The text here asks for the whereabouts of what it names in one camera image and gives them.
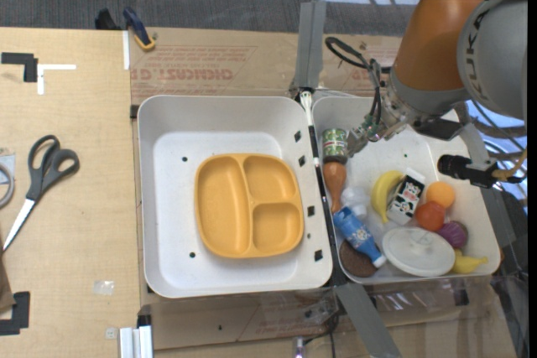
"orange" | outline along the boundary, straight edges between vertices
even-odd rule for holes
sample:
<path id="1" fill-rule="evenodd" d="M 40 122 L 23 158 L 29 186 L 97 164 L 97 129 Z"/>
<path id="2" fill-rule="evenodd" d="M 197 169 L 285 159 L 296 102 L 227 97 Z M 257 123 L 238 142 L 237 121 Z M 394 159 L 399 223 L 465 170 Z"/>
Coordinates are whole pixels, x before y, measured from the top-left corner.
<path id="1" fill-rule="evenodd" d="M 425 199 L 427 201 L 435 201 L 447 209 L 455 201 L 455 190 L 448 183 L 439 180 L 427 187 Z"/>
<path id="2" fill-rule="evenodd" d="M 416 208 L 414 219 L 421 228 L 429 231 L 438 231 L 444 225 L 446 208 L 435 201 L 427 201 Z"/>

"white tape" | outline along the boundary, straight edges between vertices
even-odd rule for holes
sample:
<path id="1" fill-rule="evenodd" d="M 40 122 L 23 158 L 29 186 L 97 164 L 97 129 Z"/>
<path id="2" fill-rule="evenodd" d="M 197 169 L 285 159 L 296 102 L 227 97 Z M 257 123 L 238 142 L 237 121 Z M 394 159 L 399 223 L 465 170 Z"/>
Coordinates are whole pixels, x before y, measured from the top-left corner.
<path id="1" fill-rule="evenodd" d="M 134 358 L 142 358 L 142 347 L 140 346 L 140 330 L 133 329 L 133 350 Z"/>
<path id="2" fill-rule="evenodd" d="M 112 295 L 114 293 L 114 281 L 95 281 L 93 293 L 97 295 Z"/>
<path id="3" fill-rule="evenodd" d="M 119 330 L 119 357 L 134 358 L 133 329 L 131 327 Z"/>
<path id="4" fill-rule="evenodd" d="M 123 68 L 125 70 L 128 70 L 128 68 L 131 66 L 130 62 L 130 48 L 129 48 L 129 41 L 128 41 L 128 31 L 123 30 Z"/>
<path id="5" fill-rule="evenodd" d="M 45 70 L 75 70 L 76 65 L 37 65 L 37 94 L 44 94 L 44 71 Z"/>
<path id="6" fill-rule="evenodd" d="M 153 358 L 153 337 L 151 335 L 151 325 L 143 325 L 140 330 L 140 356 L 142 358 Z"/>

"white box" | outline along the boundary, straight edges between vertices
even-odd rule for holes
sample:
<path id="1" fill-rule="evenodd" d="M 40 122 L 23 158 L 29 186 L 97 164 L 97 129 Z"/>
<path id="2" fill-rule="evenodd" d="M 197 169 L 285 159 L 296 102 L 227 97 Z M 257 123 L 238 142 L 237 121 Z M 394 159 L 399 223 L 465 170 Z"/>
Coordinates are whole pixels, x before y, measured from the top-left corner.
<path id="1" fill-rule="evenodd" d="M 298 103 L 285 97 L 154 96 L 139 108 L 138 136 L 144 271 L 158 295 L 310 289 L 330 279 L 321 192 Z M 221 153 L 273 155 L 293 169 L 305 223 L 296 248 L 242 259 L 219 257 L 204 246 L 196 225 L 195 175 L 204 160 Z"/>
<path id="2" fill-rule="evenodd" d="M 356 127 L 371 103 L 370 97 L 355 96 L 317 100 L 313 119 L 318 148 L 322 148 L 323 130 Z M 452 112 L 446 118 L 456 119 L 456 115 Z M 308 124 L 299 103 L 277 96 L 154 96 L 139 109 L 138 136 L 144 271 L 148 285 L 158 295 L 187 298 L 309 289 L 321 287 L 330 279 L 332 260 L 323 200 Z M 292 167 L 305 214 L 304 238 L 294 250 L 276 257 L 229 259 L 204 247 L 196 227 L 194 177 L 201 162 L 219 153 L 264 153 L 282 158 Z M 370 191 L 384 171 L 404 172 L 407 168 L 423 174 L 425 185 L 440 179 L 451 184 L 456 200 L 448 215 L 468 228 L 465 253 L 487 257 L 488 263 L 471 275 L 447 273 L 441 278 L 491 274 L 499 266 L 500 254 L 480 189 L 438 172 L 437 160 L 445 153 L 468 156 L 465 143 L 458 137 L 446 142 L 408 128 L 388 141 L 369 143 L 349 158 L 347 186 Z M 313 208 L 313 216 L 308 216 L 308 208 Z M 368 226 L 382 248 L 383 233 L 396 224 L 382 224 L 370 206 L 368 214 Z M 338 246 L 343 240 L 336 233 Z M 316 252 L 322 252 L 323 258 L 315 259 Z M 370 278 L 343 271 L 353 282 L 363 284 L 424 279 L 402 272 L 389 262 Z"/>

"yellow plate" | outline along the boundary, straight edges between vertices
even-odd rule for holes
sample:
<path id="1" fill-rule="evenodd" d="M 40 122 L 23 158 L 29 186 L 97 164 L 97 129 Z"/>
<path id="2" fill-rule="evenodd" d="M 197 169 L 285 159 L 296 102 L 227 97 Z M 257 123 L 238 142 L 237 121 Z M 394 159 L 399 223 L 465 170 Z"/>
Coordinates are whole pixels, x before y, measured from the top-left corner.
<path id="1" fill-rule="evenodd" d="M 210 157 L 196 172 L 195 198 L 201 239 L 222 257 L 270 257 L 302 239 L 298 183 L 280 158 L 255 153 Z"/>

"toy orange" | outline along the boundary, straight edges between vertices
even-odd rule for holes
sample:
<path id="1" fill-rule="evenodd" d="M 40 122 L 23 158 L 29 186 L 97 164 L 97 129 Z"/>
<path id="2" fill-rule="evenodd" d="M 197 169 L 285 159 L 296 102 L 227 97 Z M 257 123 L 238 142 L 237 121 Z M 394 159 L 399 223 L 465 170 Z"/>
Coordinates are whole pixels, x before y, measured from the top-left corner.
<path id="1" fill-rule="evenodd" d="M 426 201 L 435 201 L 446 209 L 455 201 L 455 190 L 451 185 L 441 180 L 433 182 L 425 191 Z"/>

